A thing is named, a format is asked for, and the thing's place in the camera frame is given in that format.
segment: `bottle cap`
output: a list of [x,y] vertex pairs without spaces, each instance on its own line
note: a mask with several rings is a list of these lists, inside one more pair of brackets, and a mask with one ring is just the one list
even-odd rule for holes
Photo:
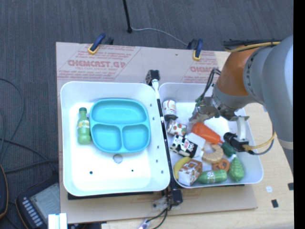
[[85,107],[82,107],[82,108],[80,108],[80,111],[86,111],[87,112],[87,109]]

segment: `gray carpet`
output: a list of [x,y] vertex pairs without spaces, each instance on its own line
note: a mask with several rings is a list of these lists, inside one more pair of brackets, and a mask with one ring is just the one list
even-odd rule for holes
[[[223,51],[229,39],[284,39],[293,34],[294,0],[127,0],[131,26],[157,31],[127,32],[122,0],[0,0],[0,78],[15,84],[24,97],[24,115],[13,141],[49,159],[58,157],[56,42],[91,43],[100,33],[115,45],[186,49],[193,38],[203,50]],[[23,99],[0,80],[0,137],[9,139],[18,125]],[[4,145],[8,171],[42,158],[18,145]],[[287,152],[293,172],[293,154]],[[9,198],[48,178],[48,164],[7,174]],[[14,206],[7,213],[23,228]],[[9,219],[0,228],[14,228]]]

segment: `red object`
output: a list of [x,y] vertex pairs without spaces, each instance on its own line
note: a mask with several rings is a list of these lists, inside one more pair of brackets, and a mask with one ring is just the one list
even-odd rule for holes
[[202,122],[195,122],[195,124],[192,126],[191,132],[204,138],[210,143],[222,143],[222,141],[220,140],[220,136]]

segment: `black pole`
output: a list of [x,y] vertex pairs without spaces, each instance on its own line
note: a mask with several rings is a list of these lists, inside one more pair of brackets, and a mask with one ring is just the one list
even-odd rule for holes
[[125,9],[125,15],[126,15],[126,20],[127,20],[127,25],[128,25],[127,32],[128,32],[128,33],[132,33],[132,27],[130,26],[130,20],[129,20],[129,14],[128,14],[128,9],[127,9],[126,0],[123,0],[123,4],[124,4],[124,9]]

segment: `toy donut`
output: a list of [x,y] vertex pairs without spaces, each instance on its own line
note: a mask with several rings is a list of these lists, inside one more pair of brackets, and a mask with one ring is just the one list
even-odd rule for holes
[[212,165],[213,170],[224,169],[228,172],[230,168],[230,162],[226,158],[222,158],[218,163]]
[[219,163],[220,160],[223,158],[224,150],[217,144],[212,144],[211,147],[215,150],[212,153],[203,153],[202,160],[215,164]]

